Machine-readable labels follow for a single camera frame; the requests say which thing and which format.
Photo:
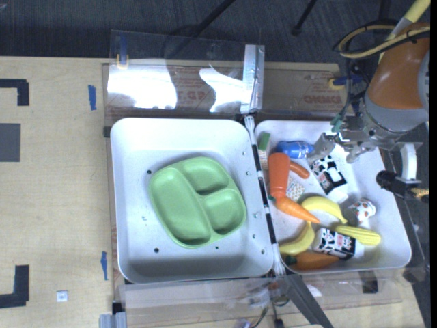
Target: black corner marker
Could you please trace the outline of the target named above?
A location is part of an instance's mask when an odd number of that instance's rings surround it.
[[[26,306],[29,301],[29,265],[15,266],[14,292],[0,295],[0,308]]]
[[[26,79],[0,79],[0,88],[10,89],[16,88],[17,105],[29,106],[29,83]]]

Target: orange carrot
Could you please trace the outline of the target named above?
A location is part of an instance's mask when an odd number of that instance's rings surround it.
[[[276,200],[276,207],[285,214],[298,217],[299,219],[320,223],[320,220],[311,214],[307,209],[299,203],[291,200],[288,197],[282,197]]]
[[[309,171],[306,170],[301,164],[297,164],[290,161],[290,170],[298,174],[301,178],[307,179],[309,177]]]
[[[323,269],[340,260],[338,256],[316,253],[314,251],[304,251],[293,257],[285,259],[286,264],[290,264],[296,270],[316,270]]]

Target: wooden table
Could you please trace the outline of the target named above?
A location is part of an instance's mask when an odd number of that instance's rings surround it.
[[[21,128],[20,162],[0,162],[0,294],[12,292],[16,265],[30,268],[29,301],[0,309],[2,327],[98,327],[99,315],[111,311],[104,63],[107,59],[0,57],[0,79],[30,84],[29,106],[17,106],[15,89],[0,89],[0,123]],[[96,110],[88,85],[96,88]],[[108,280],[100,263],[103,251]],[[68,291],[67,301],[57,302],[60,290]],[[335,327],[423,327],[411,285],[401,280],[399,293],[399,303],[326,310],[326,315]],[[283,319],[287,327],[308,324],[300,313]],[[259,327],[272,327],[271,318]]]

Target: banana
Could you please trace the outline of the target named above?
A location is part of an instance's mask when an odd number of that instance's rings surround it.
[[[354,226],[340,225],[335,228],[335,232],[355,238],[363,245],[378,245],[381,241],[378,233]]]
[[[296,256],[308,250],[309,246],[312,244],[315,238],[315,233],[313,226],[310,221],[307,221],[302,232],[299,234],[298,238],[292,242],[284,243],[279,246],[279,251],[284,255]]]
[[[326,197],[321,197],[318,195],[314,195],[313,197],[308,197],[301,203],[301,206],[303,206],[308,211],[313,211],[313,210],[326,211],[328,214],[331,214],[332,216],[338,218],[341,221],[341,223],[348,222],[348,220],[344,218],[343,214],[341,214],[340,206]]]

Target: yellow corn cob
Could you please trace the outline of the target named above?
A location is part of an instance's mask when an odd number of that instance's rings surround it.
[[[381,241],[381,236],[371,230],[348,225],[339,225],[335,228],[335,232],[355,238],[363,245],[378,245]]]

